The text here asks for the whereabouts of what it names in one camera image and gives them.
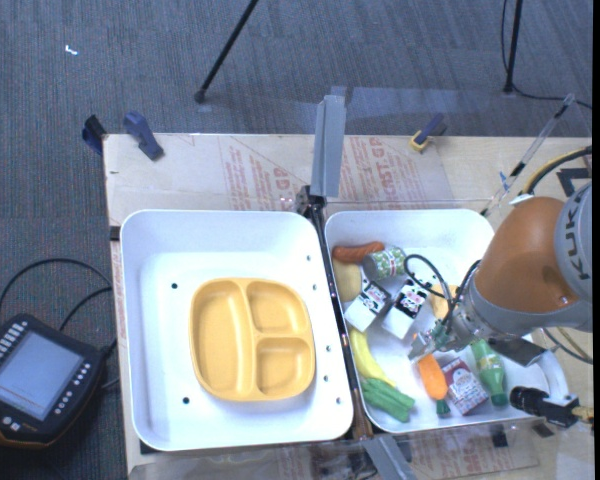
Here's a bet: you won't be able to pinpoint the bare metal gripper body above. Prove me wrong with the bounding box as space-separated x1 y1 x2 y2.
431 303 487 354

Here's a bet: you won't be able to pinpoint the orange carrot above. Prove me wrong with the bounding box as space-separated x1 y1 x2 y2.
416 352 452 417

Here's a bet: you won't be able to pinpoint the yellow round toy food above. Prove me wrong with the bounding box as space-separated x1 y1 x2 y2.
428 283 461 320

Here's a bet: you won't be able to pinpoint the white cow print carton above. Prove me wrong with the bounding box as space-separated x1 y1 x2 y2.
343 280 393 334
380 278 429 341

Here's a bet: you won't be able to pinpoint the green plastic bottle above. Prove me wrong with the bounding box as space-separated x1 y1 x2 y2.
469 338 510 408

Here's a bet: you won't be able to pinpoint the yellow banana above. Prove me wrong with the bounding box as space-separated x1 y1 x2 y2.
348 326 397 389

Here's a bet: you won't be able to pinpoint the red carton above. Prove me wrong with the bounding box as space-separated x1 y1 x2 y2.
439 357 491 417

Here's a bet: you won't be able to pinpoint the green beans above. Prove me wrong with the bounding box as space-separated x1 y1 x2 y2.
359 377 417 424

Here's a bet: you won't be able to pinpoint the green and white can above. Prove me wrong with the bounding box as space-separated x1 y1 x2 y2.
361 245 408 282

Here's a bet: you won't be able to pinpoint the pale yellow potato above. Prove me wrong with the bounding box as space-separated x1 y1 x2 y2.
331 258 364 304

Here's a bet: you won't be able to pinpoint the white plastic tray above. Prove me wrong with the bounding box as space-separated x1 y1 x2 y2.
119 209 356 453
323 208 557 435

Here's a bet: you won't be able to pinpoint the brown sausage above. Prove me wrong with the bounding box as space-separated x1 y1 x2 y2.
331 240 387 265

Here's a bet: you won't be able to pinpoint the yellow divided plate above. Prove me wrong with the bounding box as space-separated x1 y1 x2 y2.
188 277 317 403

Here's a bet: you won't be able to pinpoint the brown cardboard board red print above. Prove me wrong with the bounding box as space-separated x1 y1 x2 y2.
102 132 594 480

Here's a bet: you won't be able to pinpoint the black cylinder on white bracket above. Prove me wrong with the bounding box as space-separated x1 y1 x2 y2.
508 338 582 428

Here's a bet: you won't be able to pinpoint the black block with thin wires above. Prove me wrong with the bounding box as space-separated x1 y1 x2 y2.
295 185 327 218

